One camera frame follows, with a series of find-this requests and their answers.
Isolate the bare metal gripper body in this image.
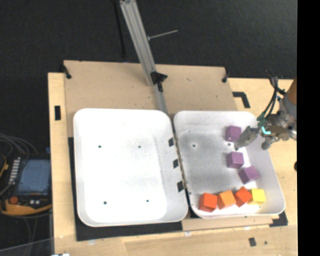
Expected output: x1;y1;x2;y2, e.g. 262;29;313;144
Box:
257;113;298;141

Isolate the purple cube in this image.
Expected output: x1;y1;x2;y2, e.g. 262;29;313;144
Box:
226;151;245;169
224;125;243;143
238;165;261;185

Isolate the white plastic tray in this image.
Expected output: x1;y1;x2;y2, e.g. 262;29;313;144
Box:
172;110;286;220
72;107;189;228

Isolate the yellow cube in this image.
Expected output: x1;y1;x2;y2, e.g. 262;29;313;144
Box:
247;188;267;206

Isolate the red-orange cube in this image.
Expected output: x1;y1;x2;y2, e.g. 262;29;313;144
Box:
198;192;218;213
233;186;253;208

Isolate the orange cube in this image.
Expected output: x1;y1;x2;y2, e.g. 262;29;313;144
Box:
216;190;237;210

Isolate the brown flat board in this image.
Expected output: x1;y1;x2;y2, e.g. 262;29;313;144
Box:
63;59;275;232

